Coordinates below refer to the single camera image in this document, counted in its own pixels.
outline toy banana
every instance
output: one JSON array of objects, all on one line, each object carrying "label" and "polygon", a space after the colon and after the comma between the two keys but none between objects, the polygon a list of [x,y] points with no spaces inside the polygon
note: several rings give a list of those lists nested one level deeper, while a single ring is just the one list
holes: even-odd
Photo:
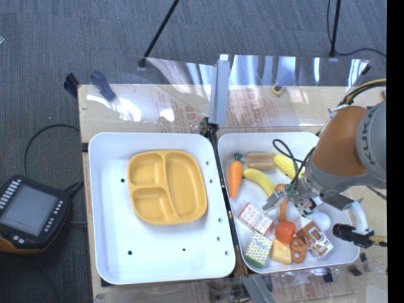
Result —
[{"label": "toy banana", "polygon": [[275,190],[275,185],[271,179],[258,169],[245,169],[242,172],[243,177],[257,182],[265,191],[266,195],[271,196]]},{"label": "toy banana", "polygon": [[[273,158],[273,162],[275,163],[275,166],[278,167],[289,178],[293,179],[295,177],[295,169],[293,167],[293,162],[289,158],[281,154],[277,154]],[[302,169],[301,172],[299,173],[299,177],[302,177],[303,172],[304,169]]]}]

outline white egg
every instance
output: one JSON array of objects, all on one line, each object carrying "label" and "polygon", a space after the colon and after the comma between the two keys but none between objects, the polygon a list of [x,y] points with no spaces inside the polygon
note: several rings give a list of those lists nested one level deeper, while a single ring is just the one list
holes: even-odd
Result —
[{"label": "white egg", "polygon": [[309,215],[306,215],[306,218],[314,221],[317,227],[323,232],[327,231],[331,226],[331,219],[324,212],[312,212]]}]

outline gray carpet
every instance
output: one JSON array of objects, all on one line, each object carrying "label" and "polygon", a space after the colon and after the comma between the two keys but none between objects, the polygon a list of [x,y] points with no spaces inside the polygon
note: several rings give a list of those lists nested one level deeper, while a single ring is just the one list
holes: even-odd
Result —
[{"label": "gray carpet", "polygon": [[[88,83],[99,69],[111,83],[130,83],[173,1],[0,0],[1,184],[24,174],[35,133],[79,127],[66,76]],[[150,57],[210,65],[219,54],[328,57],[336,0],[329,21],[328,1],[180,0]],[[387,0],[341,0],[335,57],[372,59],[368,79],[385,78],[386,46]],[[26,165],[29,177],[52,187],[80,182],[79,133],[47,129],[30,145]],[[85,220],[82,189],[70,220]],[[88,259],[86,225],[72,223],[39,255],[0,253],[0,302],[90,303]]]}]

